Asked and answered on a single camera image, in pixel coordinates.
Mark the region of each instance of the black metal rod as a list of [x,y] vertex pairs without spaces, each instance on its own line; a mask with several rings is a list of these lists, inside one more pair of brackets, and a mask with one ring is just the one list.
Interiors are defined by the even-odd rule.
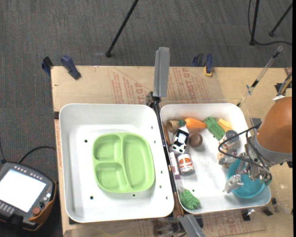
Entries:
[[283,16],[280,18],[280,20],[277,22],[277,24],[274,26],[273,30],[271,32],[269,32],[270,36],[274,35],[275,30],[278,28],[278,26],[281,24],[281,22],[283,21],[283,19],[286,17],[287,13],[289,13],[289,11],[291,10],[291,8],[293,7],[293,3],[291,3],[291,5],[288,7],[288,9],[284,12]]
[[119,28],[119,30],[118,30],[118,32],[117,32],[117,34],[116,34],[116,36],[115,36],[115,38],[114,38],[114,40],[113,40],[113,42],[112,42],[110,48],[109,48],[108,51],[105,53],[105,56],[106,56],[106,57],[111,57],[111,56],[112,56],[112,55],[111,55],[111,51],[113,50],[113,47],[115,46],[115,43],[117,42],[117,40],[118,40],[120,34],[122,33],[122,31],[123,31],[123,29],[124,29],[124,27],[125,27],[125,25],[126,25],[128,19],[129,19],[129,17],[131,16],[133,10],[135,9],[135,7],[136,7],[138,1],[139,1],[139,0],[135,0],[135,1],[134,1],[132,7],[130,8],[129,12],[127,13],[127,15],[126,15],[126,17],[125,17],[125,19],[124,19],[124,22],[122,23],[121,27]]
[[259,4],[260,4],[260,0],[257,0],[257,2],[256,2],[256,10],[255,10],[255,17],[253,19],[253,26],[252,26],[250,45],[255,44],[255,33],[256,33],[256,26],[257,26]]

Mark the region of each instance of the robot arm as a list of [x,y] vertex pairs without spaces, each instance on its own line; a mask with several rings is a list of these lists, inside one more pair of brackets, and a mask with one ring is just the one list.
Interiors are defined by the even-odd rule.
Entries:
[[[242,161],[228,179],[224,192],[230,193],[241,187],[243,174],[268,184],[271,181],[269,167],[293,160],[292,103],[292,97],[279,99],[266,114],[255,135],[247,137],[246,152],[236,155]],[[235,150],[221,156],[219,164],[230,165],[234,156]]]

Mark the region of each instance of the brown ball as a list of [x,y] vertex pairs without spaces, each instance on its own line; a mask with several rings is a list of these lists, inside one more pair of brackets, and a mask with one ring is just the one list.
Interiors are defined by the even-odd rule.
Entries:
[[188,142],[191,145],[191,147],[197,148],[198,146],[200,146],[202,144],[203,137],[199,133],[194,133],[189,136]]

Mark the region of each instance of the wooden table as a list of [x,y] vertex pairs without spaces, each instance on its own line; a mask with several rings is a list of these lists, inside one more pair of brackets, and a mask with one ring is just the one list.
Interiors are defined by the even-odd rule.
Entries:
[[[51,68],[52,94],[55,111],[57,138],[59,190],[62,211],[62,227],[66,237],[83,236],[153,236],[155,222],[107,222],[70,224],[64,205],[63,167],[59,120],[60,109],[68,103],[113,103],[142,104],[147,94],[153,91],[154,67],[106,67],[77,66],[82,77],[74,80],[65,67]],[[216,99],[237,104],[263,68],[213,68],[213,76],[203,75],[203,68],[170,67],[167,98],[165,103],[200,103]],[[263,121],[274,104],[275,85],[287,77],[284,68],[270,68],[255,87],[252,95],[242,105],[248,127],[251,118]],[[286,96],[292,89],[286,90]],[[256,209],[250,222],[238,220],[227,214],[206,215],[203,231],[206,236],[277,237],[293,236],[293,169],[287,164],[271,168],[273,181],[270,184],[273,203],[266,208]]]

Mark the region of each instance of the can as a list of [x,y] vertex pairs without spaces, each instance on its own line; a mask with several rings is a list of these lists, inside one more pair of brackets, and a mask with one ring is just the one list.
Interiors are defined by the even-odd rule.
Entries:
[[178,155],[178,164],[182,176],[188,176],[195,172],[191,155],[188,153]]
[[224,136],[219,140],[219,144],[223,143],[225,140],[227,140],[225,143],[221,145],[221,150],[224,152],[227,152],[230,148],[232,148],[238,141],[239,141],[239,136],[236,136],[232,139],[229,139],[238,133],[234,130],[228,130]]

